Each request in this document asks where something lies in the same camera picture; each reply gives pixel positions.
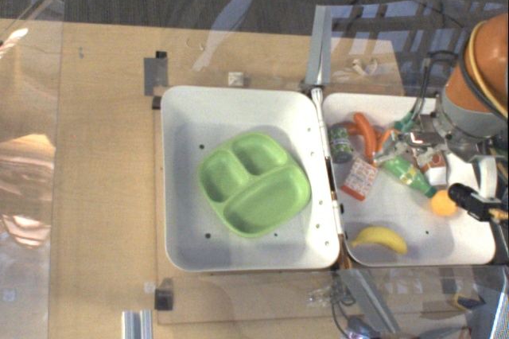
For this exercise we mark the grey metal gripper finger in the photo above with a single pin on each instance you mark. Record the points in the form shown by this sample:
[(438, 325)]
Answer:
[(391, 139), (387, 157)]

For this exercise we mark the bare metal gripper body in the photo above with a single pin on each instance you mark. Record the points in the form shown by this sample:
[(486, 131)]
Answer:
[(423, 138)]

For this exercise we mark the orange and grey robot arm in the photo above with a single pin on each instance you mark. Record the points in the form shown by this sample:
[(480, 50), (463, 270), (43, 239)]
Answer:
[(487, 63)]

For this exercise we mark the green bottle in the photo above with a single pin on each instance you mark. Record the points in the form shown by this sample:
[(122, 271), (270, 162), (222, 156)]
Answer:
[(405, 172)]

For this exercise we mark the white and orange carton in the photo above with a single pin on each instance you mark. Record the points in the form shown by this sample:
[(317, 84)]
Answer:
[(435, 168)]

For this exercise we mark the orange and white packet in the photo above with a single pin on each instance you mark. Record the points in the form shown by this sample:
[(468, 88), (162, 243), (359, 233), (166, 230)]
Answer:
[(360, 178)]

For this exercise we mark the orange carrot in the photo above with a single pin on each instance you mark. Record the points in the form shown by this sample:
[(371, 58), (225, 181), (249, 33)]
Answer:
[(349, 126)]

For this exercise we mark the green and white can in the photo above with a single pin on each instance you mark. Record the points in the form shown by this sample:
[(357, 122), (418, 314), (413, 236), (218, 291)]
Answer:
[(340, 144)]

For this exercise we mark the orange ball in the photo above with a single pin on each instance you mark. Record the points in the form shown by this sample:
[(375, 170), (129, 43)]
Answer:
[(442, 204)]

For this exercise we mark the white plastic tray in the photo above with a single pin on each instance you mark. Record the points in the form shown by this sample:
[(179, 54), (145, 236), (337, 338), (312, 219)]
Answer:
[(413, 226), (191, 226)]

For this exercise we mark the yellow banana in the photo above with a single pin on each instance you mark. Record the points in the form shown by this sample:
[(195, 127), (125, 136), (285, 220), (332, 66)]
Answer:
[(379, 237)]

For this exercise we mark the green divided plate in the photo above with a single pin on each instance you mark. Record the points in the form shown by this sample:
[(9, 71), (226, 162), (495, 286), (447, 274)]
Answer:
[(258, 190)]

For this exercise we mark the black cylinder on white bracket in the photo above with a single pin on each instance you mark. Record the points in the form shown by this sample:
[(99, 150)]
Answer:
[(469, 199)]

